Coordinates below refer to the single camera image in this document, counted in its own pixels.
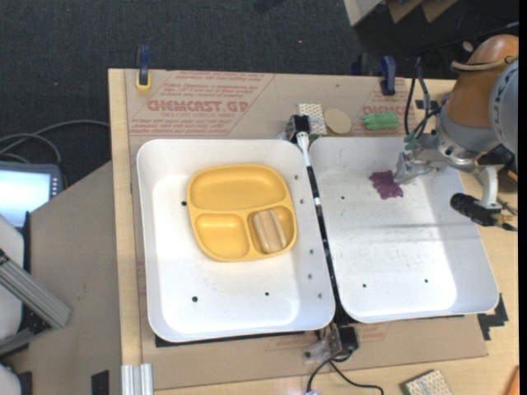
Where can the tan round biscuit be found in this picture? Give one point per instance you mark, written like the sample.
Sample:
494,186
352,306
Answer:
337,122

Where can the yellow divided plate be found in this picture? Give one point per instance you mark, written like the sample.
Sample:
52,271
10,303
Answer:
222,229

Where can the black cylinder on white bracket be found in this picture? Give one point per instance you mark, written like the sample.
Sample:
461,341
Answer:
473,208

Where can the tan toy bread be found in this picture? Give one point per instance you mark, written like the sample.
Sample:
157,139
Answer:
269,232

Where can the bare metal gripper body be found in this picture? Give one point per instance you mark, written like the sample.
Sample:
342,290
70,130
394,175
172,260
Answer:
432,159

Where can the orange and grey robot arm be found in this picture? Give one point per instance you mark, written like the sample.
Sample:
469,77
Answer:
469,97

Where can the green toy vegetable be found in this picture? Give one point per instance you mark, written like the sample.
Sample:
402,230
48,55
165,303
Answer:
381,121

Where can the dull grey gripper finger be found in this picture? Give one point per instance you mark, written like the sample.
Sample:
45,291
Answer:
400,167
409,177

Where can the purple toy grapes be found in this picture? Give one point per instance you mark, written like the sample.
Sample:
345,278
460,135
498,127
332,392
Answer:
385,185

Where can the thin black and white rod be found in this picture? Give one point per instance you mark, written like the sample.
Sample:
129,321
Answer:
319,208

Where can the white patterned packet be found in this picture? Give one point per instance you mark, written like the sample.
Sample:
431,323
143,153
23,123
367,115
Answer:
315,115
428,384

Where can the brown cardboard board red print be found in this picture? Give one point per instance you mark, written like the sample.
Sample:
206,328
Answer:
197,109

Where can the white plastic tray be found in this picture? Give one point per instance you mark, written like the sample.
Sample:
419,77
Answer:
403,261
230,294

